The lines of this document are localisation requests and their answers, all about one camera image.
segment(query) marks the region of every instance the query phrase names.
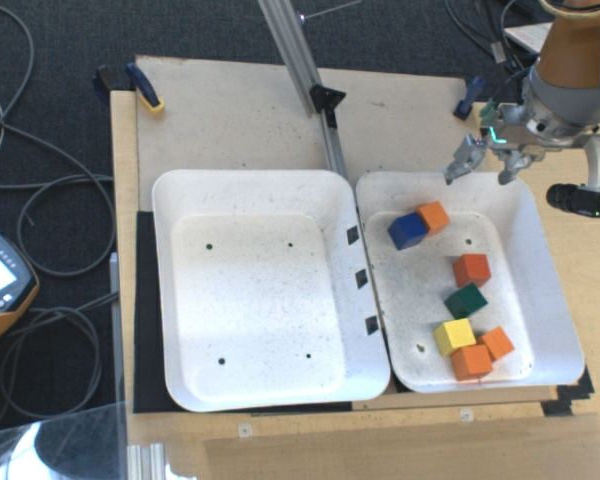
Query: yellow cube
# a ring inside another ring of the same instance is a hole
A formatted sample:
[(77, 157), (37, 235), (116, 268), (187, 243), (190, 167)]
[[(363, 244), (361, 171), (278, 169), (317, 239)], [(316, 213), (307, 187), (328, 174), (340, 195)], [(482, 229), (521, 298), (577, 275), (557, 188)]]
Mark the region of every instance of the yellow cube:
[(468, 318), (450, 320), (440, 324), (433, 335), (443, 356), (449, 356), (456, 350), (476, 344), (476, 337)]

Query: red cube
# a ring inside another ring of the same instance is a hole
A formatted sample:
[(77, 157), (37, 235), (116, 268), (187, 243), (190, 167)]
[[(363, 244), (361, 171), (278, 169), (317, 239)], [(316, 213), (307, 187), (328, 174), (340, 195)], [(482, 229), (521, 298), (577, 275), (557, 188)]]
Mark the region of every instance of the red cube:
[(463, 288), (469, 283), (480, 288), (491, 279), (489, 262), (484, 254), (463, 254), (454, 262), (453, 273), (456, 276), (458, 288)]

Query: black device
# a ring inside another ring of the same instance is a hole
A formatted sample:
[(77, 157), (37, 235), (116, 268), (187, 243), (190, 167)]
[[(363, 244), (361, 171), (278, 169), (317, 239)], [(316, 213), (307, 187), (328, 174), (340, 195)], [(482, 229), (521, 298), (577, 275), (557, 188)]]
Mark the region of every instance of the black device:
[(39, 287), (29, 262), (0, 234), (0, 336), (26, 311)]
[(600, 218), (600, 191), (571, 183), (552, 185), (547, 191), (547, 202), (567, 213)]

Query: blue cube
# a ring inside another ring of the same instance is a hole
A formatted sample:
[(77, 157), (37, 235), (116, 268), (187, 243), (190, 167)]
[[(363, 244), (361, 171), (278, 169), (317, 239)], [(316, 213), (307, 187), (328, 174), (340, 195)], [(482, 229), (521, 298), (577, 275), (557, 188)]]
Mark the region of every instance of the blue cube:
[(428, 232), (427, 225), (417, 212), (398, 217), (389, 226), (389, 234), (399, 251), (418, 245)]

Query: blue clamp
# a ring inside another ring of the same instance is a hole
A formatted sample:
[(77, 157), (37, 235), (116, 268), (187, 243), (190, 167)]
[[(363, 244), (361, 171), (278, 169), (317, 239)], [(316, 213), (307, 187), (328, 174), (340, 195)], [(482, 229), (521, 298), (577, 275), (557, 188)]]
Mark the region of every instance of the blue clamp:
[(151, 82), (142, 70), (135, 64), (130, 63), (125, 67), (125, 71), (131, 78), (133, 85), (140, 91), (140, 101), (144, 103), (147, 109), (153, 114), (161, 112), (164, 108), (164, 101), (156, 94)]
[(475, 77), (469, 84), (469, 87), (467, 87), (467, 94), (465, 95), (464, 99), (458, 103), (458, 106), (453, 111), (453, 115), (465, 121), (471, 113), (474, 101), (478, 99), (478, 96), (480, 96), (480, 93), (486, 85), (486, 80), (480, 78), (479, 76)]

